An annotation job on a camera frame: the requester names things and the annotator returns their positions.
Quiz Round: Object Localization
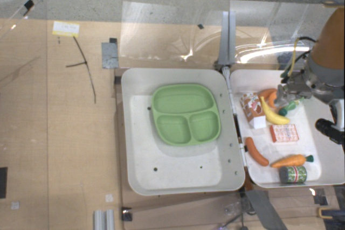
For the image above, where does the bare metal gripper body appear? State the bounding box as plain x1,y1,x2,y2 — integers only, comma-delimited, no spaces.
285,70,339,103

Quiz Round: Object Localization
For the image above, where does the orange curved toy food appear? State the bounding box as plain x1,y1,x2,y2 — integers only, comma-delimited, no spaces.
268,91,281,109

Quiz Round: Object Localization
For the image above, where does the green bottle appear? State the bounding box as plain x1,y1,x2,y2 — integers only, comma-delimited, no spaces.
278,99,301,117

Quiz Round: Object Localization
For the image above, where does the yellow banana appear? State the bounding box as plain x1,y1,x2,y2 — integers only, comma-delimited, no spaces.
259,96,291,126

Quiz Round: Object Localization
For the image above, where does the orange and white carton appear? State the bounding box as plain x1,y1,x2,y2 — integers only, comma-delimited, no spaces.
239,92,267,129

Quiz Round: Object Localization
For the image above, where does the orange patterned packet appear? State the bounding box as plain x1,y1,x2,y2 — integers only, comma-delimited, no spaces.
269,124,300,143

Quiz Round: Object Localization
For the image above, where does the thin black and white rod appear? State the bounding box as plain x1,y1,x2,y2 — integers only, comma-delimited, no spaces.
223,67,248,168

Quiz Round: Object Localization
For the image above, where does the white plastic tray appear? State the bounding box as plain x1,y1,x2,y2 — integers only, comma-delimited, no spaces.
120,67,246,197
229,69,345,189

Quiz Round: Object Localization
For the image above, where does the orange carrot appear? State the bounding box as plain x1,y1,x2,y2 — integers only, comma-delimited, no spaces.
270,154,314,169

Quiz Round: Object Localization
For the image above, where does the green and red can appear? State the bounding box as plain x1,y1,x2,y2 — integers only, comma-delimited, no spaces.
279,165,308,184

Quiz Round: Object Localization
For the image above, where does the green divided plate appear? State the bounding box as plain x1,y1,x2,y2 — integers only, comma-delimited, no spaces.
151,83,222,147

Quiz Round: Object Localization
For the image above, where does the black cylinder on white bracket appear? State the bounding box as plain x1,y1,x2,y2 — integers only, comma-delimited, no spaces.
315,98,345,145

